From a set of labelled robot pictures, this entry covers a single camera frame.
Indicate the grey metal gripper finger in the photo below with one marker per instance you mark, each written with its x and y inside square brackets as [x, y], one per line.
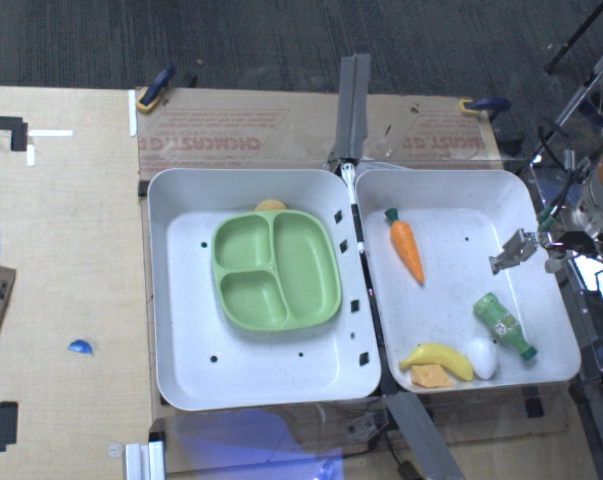
[507, 262]
[520, 238]

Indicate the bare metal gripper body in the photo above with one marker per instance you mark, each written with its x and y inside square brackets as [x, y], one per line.
[581, 240]

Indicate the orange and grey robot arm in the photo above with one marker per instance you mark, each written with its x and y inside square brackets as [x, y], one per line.
[600, 188]

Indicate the green plastic bottle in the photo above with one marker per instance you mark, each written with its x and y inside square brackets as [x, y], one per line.
[501, 323]

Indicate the white plastic tray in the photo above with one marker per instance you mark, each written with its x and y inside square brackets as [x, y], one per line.
[261, 368]
[451, 308]

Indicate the white egg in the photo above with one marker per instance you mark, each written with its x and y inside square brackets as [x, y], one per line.
[482, 358]

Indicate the orange carrot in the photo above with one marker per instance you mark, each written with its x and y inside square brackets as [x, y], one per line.
[406, 245]

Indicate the yellow banana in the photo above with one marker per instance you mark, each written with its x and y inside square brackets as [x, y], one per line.
[443, 355]

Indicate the orange square cracker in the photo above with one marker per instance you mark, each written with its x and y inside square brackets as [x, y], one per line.
[430, 376]

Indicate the green divided plate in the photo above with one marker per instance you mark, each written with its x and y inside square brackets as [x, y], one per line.
[301, 263]

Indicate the tan round biscuit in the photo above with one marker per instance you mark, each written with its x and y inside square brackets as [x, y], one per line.
[270, 205]

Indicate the brown cardboard board red print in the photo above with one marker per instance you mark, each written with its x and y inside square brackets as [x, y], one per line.
[231, 133]

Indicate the small blue object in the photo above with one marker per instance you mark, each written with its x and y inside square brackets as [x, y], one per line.
[80, 346]

